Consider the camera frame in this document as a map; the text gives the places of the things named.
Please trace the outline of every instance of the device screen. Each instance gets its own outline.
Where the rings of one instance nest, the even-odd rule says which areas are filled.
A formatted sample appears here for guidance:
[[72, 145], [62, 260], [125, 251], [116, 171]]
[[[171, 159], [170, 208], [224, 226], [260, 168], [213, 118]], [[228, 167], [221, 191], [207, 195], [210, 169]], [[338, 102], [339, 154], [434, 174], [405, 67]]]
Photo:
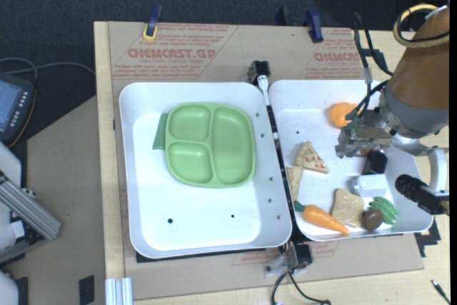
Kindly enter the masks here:
[[0, 80], [0, 132], [5, 132], [21, 91], [20, 86]]

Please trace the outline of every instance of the carrot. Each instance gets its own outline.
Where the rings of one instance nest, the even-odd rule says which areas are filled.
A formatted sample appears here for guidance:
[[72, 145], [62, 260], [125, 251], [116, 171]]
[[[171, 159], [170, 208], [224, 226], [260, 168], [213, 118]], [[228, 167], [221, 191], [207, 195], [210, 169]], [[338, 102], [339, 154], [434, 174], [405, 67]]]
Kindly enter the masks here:
[[305, 206], [305, 209], [303, 210], [303, 217], [308, 222], [320, 226], [321, 228], [339, 231], [346, 235], [349, 234], [349, 229], [346, 228], [339, 220], [335, 219], [332, 215], [328, 214], [316, 205]]

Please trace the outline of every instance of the wooden table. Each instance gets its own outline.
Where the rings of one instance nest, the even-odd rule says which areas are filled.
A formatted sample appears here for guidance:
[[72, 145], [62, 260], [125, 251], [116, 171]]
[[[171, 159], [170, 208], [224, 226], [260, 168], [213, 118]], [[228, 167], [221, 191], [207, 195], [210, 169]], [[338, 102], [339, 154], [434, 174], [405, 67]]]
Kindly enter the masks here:
[[[114, 105], [111, 83], [109, 25], [95, 22], [95, 52], [97, 73], [97, 99], [99, 112], [99, 138], [101, 160], [101, 185], [103, 196], [104, 246], [106, 278], [125, 277], [121, 211], [119, 206], [119, 180], [116, 160], [116, 138], [113, 130]], [[397, 44], [387, 31], [372, 31], [371, 37], [377, 49], [382, 50], [391, 70], [395, 69], [404, 48]], [[373, 78], [385, 76], [373, 67]], [[423, 143], [429, 146], [448, 146], [448, 129], [438, 136], [428, 136]], [[418, 167], [426, 180], [430, 174], [428, 160], [419, 158]], [[449, 217], [437, 216], [436, 222], [441, 241], [426, 247], [423, 258], [425, 269], [420, 271], [362, 276], [356, 278], [316, 281], [302, 284], [303, 291], [317, 299], [330, 299], [332, 304], [444, 304], [445, 301], [431, 284], [435, 279], [450, 296]], [[270, 286], [253, 289], [210, 292], [175, 296], [162, 299], [135, 301], [135, 304], [269, 304]], [[285, 304], [306, 304], [293, 285], [279, 288], [276, 300]]]

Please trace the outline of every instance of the white tray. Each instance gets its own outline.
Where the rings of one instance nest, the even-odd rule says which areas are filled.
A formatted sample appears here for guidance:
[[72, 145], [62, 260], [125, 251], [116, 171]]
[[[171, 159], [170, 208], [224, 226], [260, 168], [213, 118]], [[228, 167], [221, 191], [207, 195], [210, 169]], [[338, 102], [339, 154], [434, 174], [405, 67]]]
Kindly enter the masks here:
[[[298, 147], [303, 142], [310, 141], [330, 170], [327, 174], [304, 171], [298, 201], [303, 205], [315, 204], [331, 212], [335, 190], [345, 188], [353, 191], [352, 180], [360, 176], [365, 159], [337, 157], [335, 145], [338, 143], [340, 129], [331, 125], [328, 110], [332, 104], [341, 101], [357, 104], [366, 95], [365, 82], [282, 80], [273, 83], [268, 94], [278, 125], [285, 165], [292, 166]], [[378, 94], [374, 94], [370, 107], [377, 105]], [[384, 153], [388, 157], [386, 178], [389, 189], [386, 198], [390, 199], [399, 211], [393, 226], [382, 224], [376, 231], [350, 228], [350, 236], [341, 236], [308, 223], [301, 212], [296, 212], [300, 231], [311, 240], [326, 241], [426, 230], [433, 217], [398, 193], [394, 186], [396, 178], [401, 174], [420, 178], [414, 157], [393, 146], [388, 147]], [[372, 198], [365, 198], [364, 201], [367, 207]]]
[[[256, 140], [256, 171], [242, 186], [212, 189], [177, 181], [153, 150], [159, 117], [184, 102], [242, 109]], [[131, 242], [161, 259], [284, 244], [292, 223], [261, 92], [247, 83], [133, 83], [119, 97]]]

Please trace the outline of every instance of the pen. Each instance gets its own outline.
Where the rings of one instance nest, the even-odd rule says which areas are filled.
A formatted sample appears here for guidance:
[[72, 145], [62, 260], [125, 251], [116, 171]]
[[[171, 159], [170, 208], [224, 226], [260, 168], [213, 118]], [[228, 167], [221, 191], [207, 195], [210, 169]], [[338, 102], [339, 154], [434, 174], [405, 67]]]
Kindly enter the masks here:
[[451, 301], [448, 299], [446, 294], [444, 293], [444, 290], [441, 288], [441, 286], [436, 282], [434, 279], [431, 280], [431, 283], [435, 286], [436, 291], [448, 302], [448, 304], [451, 303]]

